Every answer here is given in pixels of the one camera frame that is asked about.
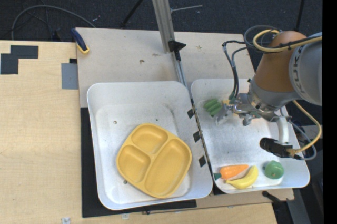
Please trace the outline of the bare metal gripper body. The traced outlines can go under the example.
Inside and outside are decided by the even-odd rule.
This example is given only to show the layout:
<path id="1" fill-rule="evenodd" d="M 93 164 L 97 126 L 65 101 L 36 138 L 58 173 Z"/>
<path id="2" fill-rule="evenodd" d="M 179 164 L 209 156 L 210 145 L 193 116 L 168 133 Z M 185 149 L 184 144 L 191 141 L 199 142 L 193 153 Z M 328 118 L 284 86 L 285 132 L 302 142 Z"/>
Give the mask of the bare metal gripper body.
<path id="1" fill-rule="evenodd" d="M 242 119 L 242 124 L 248 126 L 253 119 L 266 119 L 269 115 L 266 112 L 262 112 L 256 108 L 250 100 L 248 93 L 239 93 L 237 96 L 232 97 L 229 100 L 230 110 Z"/>

